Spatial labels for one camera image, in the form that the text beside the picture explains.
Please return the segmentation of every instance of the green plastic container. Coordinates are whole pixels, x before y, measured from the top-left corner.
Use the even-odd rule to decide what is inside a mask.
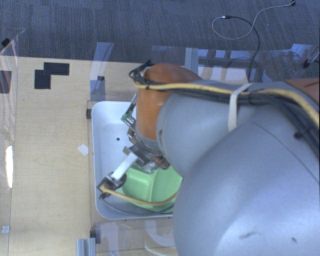
[[[126,172],[126,182],[120,188],[120,191],[132,198],[147,202],[160,202],[168,199],[176,193],[180,187],[182,177],[170,166],[168,169],[156,169],[152,173],[142,171],[134,164]],[[134,205],[148,209],[153,212],[159,212],[168,208],[175,202],[175,198],[161,206],[151,206],[131,202]]]

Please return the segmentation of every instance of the white cable tie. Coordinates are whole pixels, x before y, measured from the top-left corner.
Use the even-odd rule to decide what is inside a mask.
[[[115,171],[111,175],[111,178],[119,181],[137,159],[138,157],[135,153],[131,152],[130,154],[128,154],[125,160],[118,166],[117,169],[115,169]]]
[[[238,95],[247,90],[252,83],[245,83],[238,89],[236,89],[231,95],[229,100],[229,116],[228,116],[228,130],[231,132],[237,127],[237,116],[238,116]]]

